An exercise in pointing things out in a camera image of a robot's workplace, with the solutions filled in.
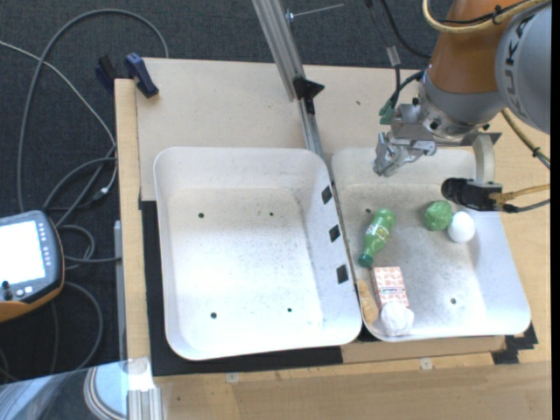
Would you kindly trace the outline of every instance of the green plastic bottle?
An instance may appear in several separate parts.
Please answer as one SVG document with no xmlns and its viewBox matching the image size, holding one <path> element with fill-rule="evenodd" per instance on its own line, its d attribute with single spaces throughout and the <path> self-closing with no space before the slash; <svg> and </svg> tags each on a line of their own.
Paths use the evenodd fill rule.
<svg viewBox="0 0 560 420">
<path fill-rule="evenodd" d="M 391 228 L 395 225 L 396 216 L 388 208 L 380 208 L 374 213 L 371 224 L 364 236 L 364 249 L 358 263 L 364 268 L 371 268 L 374 255 L 385 247 Z"/>
</svg>

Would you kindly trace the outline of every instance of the green ball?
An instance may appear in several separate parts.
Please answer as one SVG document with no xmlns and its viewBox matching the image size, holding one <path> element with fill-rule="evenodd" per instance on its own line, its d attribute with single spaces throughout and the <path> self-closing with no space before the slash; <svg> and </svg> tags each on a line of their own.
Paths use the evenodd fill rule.
<svg viewBox="0 0 560 420">
<path fill-rule="evenodd" d="M 426 208 L 423 214 L 423 224 L 428 230 L 444 230 L 451 224 L 452 217 L 452 205 L 446 200 L 437 200 Z"/>
</svg>

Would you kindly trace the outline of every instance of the white ball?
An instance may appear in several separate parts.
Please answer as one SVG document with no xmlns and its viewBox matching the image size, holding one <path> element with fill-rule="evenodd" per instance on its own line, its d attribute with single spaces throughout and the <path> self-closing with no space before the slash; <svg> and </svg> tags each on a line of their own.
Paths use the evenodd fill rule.
<svg viewBox="0 0 560 420">
<path fill-rule="evenodd" d="M 475 231 L 474 219 L 467 212 L 456 212 L 447 228 L 447 234 L 455 242 L 469 242 Z"/>
</svg>

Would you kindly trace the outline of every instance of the hole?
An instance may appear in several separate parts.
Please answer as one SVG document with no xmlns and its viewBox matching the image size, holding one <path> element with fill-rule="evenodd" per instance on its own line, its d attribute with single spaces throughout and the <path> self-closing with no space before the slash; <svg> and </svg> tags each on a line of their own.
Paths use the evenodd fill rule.
<svg viewBox="0 0 560 420">
<path fill-rule="evenodd" d="M 336 269 L 336 277 L 339 280 L 339 284 L 343 284 L 348 280 L 348 270 L 347 266 L 343 264 Z"/>
<path fill-rule="evenodd" d="M 331 242 L 334 242 L 340 236 L 340 228 L 338 225 L 334 226 L 329 230 L 329 235 L 331 236 Z"/>
<path fill-rule="evenodd" d="M 325 187 L 325 190 L 321 192 L 321 198 L 323 198 L 323 204 L 326 204 L 331 198 L 333 197 L 333 192 L 331 191 L 331 187 Z"/>
</svg>

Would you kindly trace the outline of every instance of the wooden table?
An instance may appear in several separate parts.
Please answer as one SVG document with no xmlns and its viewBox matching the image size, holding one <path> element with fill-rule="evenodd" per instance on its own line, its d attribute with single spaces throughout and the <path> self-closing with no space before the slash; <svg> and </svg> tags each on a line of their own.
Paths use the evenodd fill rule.
<svg viewBox="0 0 560 420">
<path fill-rule="evenodd" d="M 298 133 L 296 104 L 287 101 L 274 64 L 145 62 L 160 89 L 158 96 L 146 100 L 132 80 L 115 83 L 130 358 L 150 355 L 138 199 L 139 195 L 142 200 L 154 198 L 149 181 L 154 154 L 168 145 L 225 141 L 233 146 L 271 147 L 289 141 L 290 146 L 305 147 L 303 134 Z M 315 99 L 325 160 L 343 147 L 375 146 L 376 113 L 392 91 L 393 72 L 332 66 L 306 66 L 305 72 L 309 80 L 325 85 Z M 413 92 L 407 89 L 401 101 Z M 235 130 L 232 120 L 241 115 L 255 129 L 241 126 L 244 135 L 232 140 L 231 132 L 222 131 L 224 126 Z M 217 116 L 222 124 L 201 127 L 193 134 L 192 123 Z M 138 141 L 139 133 L 148 136 L 146 123 L 154 119 L 158 132 L 164 134 L 154 135 L 158 138 L 147 147 L 145 139 Z M 274 123 L 288 123 L 287 134 L 264 136 L 260 130 Z M 521 128 L 550 153 L 549 136 L 524 125 Z M 492 131 L 503 133 L 495 154 L 496 181 L 504 185 L 504 191 L 550 181 L 544 166 L 531 157 L 501 116 L 492 122 Z M 543 195 L 547 194 L 525 196 L 519 205 L 537 202 Z M 494 365 L 492 352 L 508 346 L 503 336 L 353 342 L 342 347 L 344 364 L 337 366 L 158 377 L 167 418 L 551 418 L 550 209 L 503 215 L 502 222 L 538 338 L 533 349 L 519 351 L 520 364 Z"/>
</svg>

